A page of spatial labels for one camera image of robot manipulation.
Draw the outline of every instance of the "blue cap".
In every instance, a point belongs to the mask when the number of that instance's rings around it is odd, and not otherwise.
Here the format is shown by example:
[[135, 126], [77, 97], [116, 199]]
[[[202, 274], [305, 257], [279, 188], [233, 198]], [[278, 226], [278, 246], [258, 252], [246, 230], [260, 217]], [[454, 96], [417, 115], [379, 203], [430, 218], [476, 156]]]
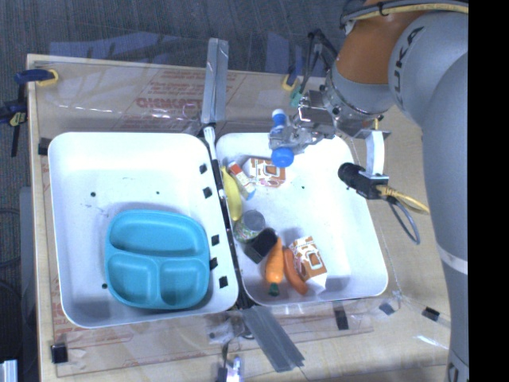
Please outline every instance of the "blue cap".
[[293, 163], [293, 151], [288, 147], [272, 150], [272, 163], [276, 167], [288, 167]]

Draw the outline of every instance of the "white object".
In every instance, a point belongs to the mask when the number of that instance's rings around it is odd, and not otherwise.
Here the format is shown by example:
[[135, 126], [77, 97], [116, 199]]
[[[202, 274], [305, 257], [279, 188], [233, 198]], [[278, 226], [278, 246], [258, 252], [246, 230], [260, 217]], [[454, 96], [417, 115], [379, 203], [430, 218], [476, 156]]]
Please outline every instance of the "white object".
[[[268, 134], [233, 133], [219, 139], [216, 152], [221, 163], [235, 160], [242, 165], [250, 157], [270, 158], [271, 150]], [[387, 269], [367, 202], [337, 176], [340, 165], [352, 161], [341, 138], [322, 140], [295, 157], [286, 168], [286, 182], [277, 188], [260, 185], [251, 200], [243, 200], [243, 210], [261, 212], [284, 245], [313, 236], [328, 271], [325, 290], [319, 294], [301, 296], [284, 280], [279, 296], [273, 297], [264, 280], [266, 258], [254, 263], [235, 241], [243, 285], [255, 302], [277, 306], [365, 298], [385, 291]]]
[[[63, 133], [49, 146], [49, 176], [60, 295], [69, 320], [97, 328], [216, 313], [235, 304], [239, 286], [210, 157], [198, 138], [168, 133]], [[107, 227], [127, 209], [178, 212], [204, 227], [217, 266], [211, 270], [201, 304], [188, 310], [140, 310], [103, 289]], [[218, 236], [218, 244], [213, 236]]]

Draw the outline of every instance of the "toy hot dog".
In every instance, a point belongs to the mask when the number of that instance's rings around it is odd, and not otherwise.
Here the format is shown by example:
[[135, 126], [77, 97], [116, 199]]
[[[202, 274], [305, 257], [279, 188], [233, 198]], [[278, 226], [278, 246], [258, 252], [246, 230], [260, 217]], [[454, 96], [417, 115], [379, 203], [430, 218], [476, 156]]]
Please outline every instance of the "toy hot dog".
[[299, 294], [306, 294], [308, 292], [308, 285], [304, 283], [304, 280], [302, 280], [301, 276], [297, 273], [297, 270], [295, 270], [295, 264], [293, 262], [295, 257], [291, 249], [284, 248], [283, 257], [285, 260], [284, 272], [286, 280], [288, 280], [288, 283], [291, 284]]

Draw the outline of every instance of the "dark floor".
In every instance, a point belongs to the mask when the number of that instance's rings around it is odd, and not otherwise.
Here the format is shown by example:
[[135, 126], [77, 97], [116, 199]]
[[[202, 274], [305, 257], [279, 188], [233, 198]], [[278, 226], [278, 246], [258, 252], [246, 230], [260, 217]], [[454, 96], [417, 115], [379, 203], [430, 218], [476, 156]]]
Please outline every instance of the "dark floor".
[[[197, 56], [193, 46], [206, 44], [210, 37], [229, 42], [229, 68], [284, 74], [301, 58], [307, 34], [316, 28], [340, 48], [340, 15], [363, 1], [0, 0], [0, 98], [17, 98], [14, 74], [25, 69], [27, 53], [203, 67], [204, 57]], [[130, 36], [136, 33], [179, 37], [178, 55], [159, 52], [147, 59], [134, 50], [122, 51], [120, 45], [132, 42]], [[20, 190], [30, 186], [27, 127], [21, 126], [14, 158], [13, 132], [0, 124], [0, 363], [21, 359], [21, 329], [29, 322], [21, 315], [25, 290], [18, 258]]]

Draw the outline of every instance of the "blue divided tray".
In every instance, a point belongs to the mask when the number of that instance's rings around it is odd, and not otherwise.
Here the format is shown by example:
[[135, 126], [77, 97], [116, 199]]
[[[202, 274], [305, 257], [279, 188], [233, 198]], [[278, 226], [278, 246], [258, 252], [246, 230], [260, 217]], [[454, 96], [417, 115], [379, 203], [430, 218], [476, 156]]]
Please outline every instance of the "blue divided tray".
[[193, 218], [131, 209], [107, 230], [107, 285], [120, 302], [149, 309], [184, 310], [208, 289], [207, 234]]

